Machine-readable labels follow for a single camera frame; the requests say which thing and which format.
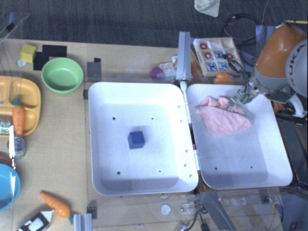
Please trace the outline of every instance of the purple object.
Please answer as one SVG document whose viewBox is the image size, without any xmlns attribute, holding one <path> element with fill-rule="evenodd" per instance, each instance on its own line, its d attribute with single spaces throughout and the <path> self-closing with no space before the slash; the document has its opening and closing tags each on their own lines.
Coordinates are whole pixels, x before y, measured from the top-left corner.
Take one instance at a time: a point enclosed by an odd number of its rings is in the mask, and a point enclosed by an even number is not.
<svg viewBox="0 0 308 231">
<path fill-rule="evenodd" d="M 142 148 L 145 144 L 143 132 L 130 132 L 128 135 L 128 144 L 130 149 Z"/>
<path fill-rule="evenodd" d="M 150 72 L 150 77 L 152 79 L 162 79 L 164 76 L 164 71 L 160 67 L 155 67 Z"/>
</svg>

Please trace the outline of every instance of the black wire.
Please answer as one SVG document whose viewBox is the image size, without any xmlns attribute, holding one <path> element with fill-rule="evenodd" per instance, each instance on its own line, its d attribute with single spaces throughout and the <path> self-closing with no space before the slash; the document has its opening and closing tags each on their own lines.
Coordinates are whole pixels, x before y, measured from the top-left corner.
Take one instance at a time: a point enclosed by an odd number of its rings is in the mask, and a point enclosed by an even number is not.
<svg viewBox="0 0 308 231">
<path fill-rule="evenodd" d="M 275 205 L 275 208 L 277 209 L 277 206 L 279 206 L 280 207 L 280 210 L 281 210 L 281 213 L 280 213 L 280 215 L 281 215 L 281 219 L 280 219 L 280 222 L 282 223 L 283 222 L 283 216 L 284 216 L 284 214 L 283 214 L 283 206 L 282 205 Z"/>
<path fill-rule="evenodd" d="M 199 212 L 200 212 L 200 210 L 198 210 L 198 211 L 195 213 L 191 226 L 190 226 L 189 228 L 185 229 L 184 231 L 189 231 L 189 230 L 191 230 L 191 229 L 193 228 L 194 223 L 195 223 L 196 220 L 197 220 L 197 217 L 198 217 Z"/>
<path fill-rule="evenodd" d="M 248 79 L 248 76 L 247 76 L 247 74 L 245 72 L 244 67 L 242 65 L 240 65 L 237 61 L 230 59 L 227 55 L 223 55 L 223 57 L 227 60 L 228 66 L 231 69 L 233 69 L 235 72 L 240 73 L 242 75 L 242 77 L 243 77 L 243 79 L 245 81 L 244 92 L 247 91 L 247 93 L 249 94 L 249 86 L 248 86 L 249 85 L 249 79 Z M 234 66 L 234 64 L 236 64 L 240 68 L 240 70 L 238 70 Z"/>
<path fill-rule="evenodd" d="M 194 224 L 195 224 L 195 222 L 196 222 L 196 220 L 197 220 L 198 215 L 200 215 L 202 224 L 204 224 L 204 221 L 203 221 L 203 219 L 202 219 L 201 213 L 202 213 L 202 214 L 206 214 L 206 213 L 207 213 L 207 210 L 206 210 L 204 207 L 202 207 L 201 209 L 197 210 L 196 213 L 195 213 L 195 215 L 194 215 L 194 218 L 193 218 L 193 221 L 192 221 L 191 226 L 190 226 L 189 228 L 186 228 L 184 231 L 189 231 L 189 230 L 191 230 L 191 229 L 193 228 L 193 226 L 194 226 Z"/>
<path fill-rule="evenodd" d="M 251 16 L 250 14 L 247 14 L 247 13 L 236 13 L 236 14 L 233 14 L 231 15 L 226 21 L 225 23 L 223 24 L 222 26 L 222 30 L 221 30 L 221 34 L 220 36 L 223 37 L 224 36 L 224 33 L 227 32 L 226 31 L 226 25 L 228 24 L 229 21 L 231 20 L 236 20 L 236 19 L 239 19 L 239 18 L 247 18 L 247 19 L 250 19 L 252 20 L 256 25 L 258 25 L 258 20 L 255 19 L 253 16 Z M 252 40 L 252 39 L 255 39 L 256 38 L 256 35 L 250 37 L 250 38 L 245 38 L 245 39 L 238 39 L 238 40 Z"/>
</svg>

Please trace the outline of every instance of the orange carrot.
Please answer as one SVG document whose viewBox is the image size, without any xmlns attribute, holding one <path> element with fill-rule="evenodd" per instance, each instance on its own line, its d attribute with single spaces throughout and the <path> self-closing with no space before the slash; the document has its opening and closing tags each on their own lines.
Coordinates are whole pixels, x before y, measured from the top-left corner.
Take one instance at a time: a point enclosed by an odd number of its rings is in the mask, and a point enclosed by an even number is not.
<svg viewBox="0 0 308 231">
<path fill-rule="evenodd" d="M 199 64 L 197 62 L 193 62 L 191 65 L 192 77 L 198 78 L 198 67 Z"/>
<path fill-rule="evenodd" d="M 12 122 L 14 125 L 15 136 L 22 137 L 24 133 L 25 108 L 20 106 L 20 99 L 14 98 L 14 108 L 12 110 Z"/>
<path fill-rule="evenodd" d="M 61 202 L 60 200 L 51 197 L 50 195 L 40 192 L 39 193 L 42 199 L 46 202 L 46 204 L 51 208 L 54 209 L 54 212 L 57 216 L 61 218 L 68 218 L 71 215 L 71 210 L 70 208 Z"/>
<path fill-rule="evenodd" d="M 234 81 L 228 73 L 218 73 L 214 79 L 214 84 L 234 85 Z"/>
</svg>

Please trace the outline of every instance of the wooden table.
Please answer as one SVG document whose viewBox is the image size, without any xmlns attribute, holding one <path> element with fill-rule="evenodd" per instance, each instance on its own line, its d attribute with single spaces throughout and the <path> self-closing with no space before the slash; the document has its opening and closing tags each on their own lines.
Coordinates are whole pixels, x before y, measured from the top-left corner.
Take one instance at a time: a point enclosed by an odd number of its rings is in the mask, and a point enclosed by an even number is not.
<svg viewBox="0 0 308 231">
<path fill-rule="evenodd" d="M 177 55 L 177 49 L 171 48 L 7 40 L 2 42 L 1 64 L 9 63 L 10 69 L 20 71 L 16 61 L 19 57 L 18 49 L 21 49 L 23 44 L 36 46 L 37 51 L 42 50 L 43 44 L 67 46 L 67 57 L 77 61 L 83 67 L 85 77 L 87 62 L 93 62 L 94 58 L 101 58 L 103 75 L 112 73 L 113 76 L 121 75 L 123 78 L 149 78 L 153 67 L 170 62 L 171 56 Z M 39 211 L 49 210 L 39 196 L 41 190 L 58 196 L 70 205 L 74 213 L 84 215 L 88 205 L 88 181 L 91 181 L 91 178 L 87 178 L 87 167 L 89 167 L 87 146 L 89 145 L 86 141 L 88 137 L 85 126 L 87 118 L 83 99 L 84 84 L 70 94 L 59 95 L 47 89 L 40 75 L 41 71 L 34 71 L 32 64 L 22 67 L 22 77 L 34 81 L 41 91 L 41 111 L 38 126 L 31 134 L 24 137 L 25 157 L 16 161 L 16 170 L 21 179 L 21 191 L 14 204 L 0 212 L 0 230 L 2 231 L 16 230 Z M 8 138 L 0 138 L 2 154 L 8 153 L 7 140 Z M 107 198 L 105 202 L 114 209 L 102 222 L 104 226 L 132 223 L 129 210 L 137 200 L 136 197 Z M 143 197 L 141 207 L 147 206 L 151 201 Z M 115 211 L 119 214 L 118 218 L 114 216 Z M 175 215 L 171 219 L 164 216 L 162 218 L 163 221 L 176 219 Z M 142 219 L 137 223 L 144 223 L 147 218 Z M 167 229 L 177 223 L 171 223 Z M 67 219 L 54 215 L 49 230 L 70 231 L 73 230 L 73 226 Z"/>
<path fill-rule="evenodd" d="M 1 42 L 0 63 L 18 69 L 16 61 L 23 44 L 42 50 L 43 44 L 67 46 L 67 57 L 77 61 L 84 69 L 87 62 L 101 58 L 103 77 L 120 79 L 149 79 L 151 69 L 170 62 L 177 49 L 139 46 L 102 45 L 87 43 L 8 40 Z M 34 81 L 41 91 L 40 119 L 36 129 L 25 137 L 26 155 L 16 161 L 21 178 L 21 191 L 14 204 L 0 212 L 0 230 L 15 231 L 39 211 L 49 210 L 39 196 L 42 190 L 52 193 L 69 204 L 73 213 L 84 215 L 88 204 L 101 208 L 93 220 L 95 231 L 162 231 L 175 230 L 180 221 L 190 223 L 191 215 L 182 215 L 180 205 L 193 195 L 173 194 L 103 197 L 93 188 L 90 169 L 90 140 L 87 101 L 83 99 L 84 84 L 76 91 L 59 95 L 51 92 L 41 80 L 41 71 L 32 64 L 22 67 L 22 77 Z M 8 138 L 0 138 L 0 152 L 8 154 Z M 171 212 L 164 215 L 161 206 L 168 204 Z M 272 208 L 264 212 L 272 220 Z M 274 223 L 280 221 L 275 215 Z M 217 227 L 205 214 L 211 230 Z M 236 226 L 247 227 L 247 218 L 236 212 L 231 217 Z M 53 215 L 49 231 L 72 231 L 69 220 Z M 193 230 L 200 230 L 200 220 Z"/>
</svg>

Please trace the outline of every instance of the gray floor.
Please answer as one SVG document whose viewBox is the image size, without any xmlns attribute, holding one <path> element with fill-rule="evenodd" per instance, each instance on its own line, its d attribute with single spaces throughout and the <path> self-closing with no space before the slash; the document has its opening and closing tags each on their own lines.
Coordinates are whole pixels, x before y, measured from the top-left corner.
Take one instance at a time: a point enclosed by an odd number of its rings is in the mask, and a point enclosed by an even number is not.
<svg viewBox="0 0 308 231">
<path fill-rule="evenodd" d="M 197 12 L 194 0 L 0 0 L 0 13 L 31 13 L 26 39 L 176 47 L 179 31 L 190 31 L 193 38 L 220 37 L 223 23 L 235 13 L 247 13 L 260 24 L 266 3 L 221 0 L 217 18 Z M 308 0 L 270 0 L 264 24 L 307 16 Z M 254 35 L 255 23 L 238 19 L 227 29 L 244 39 Z"/>
</svg>

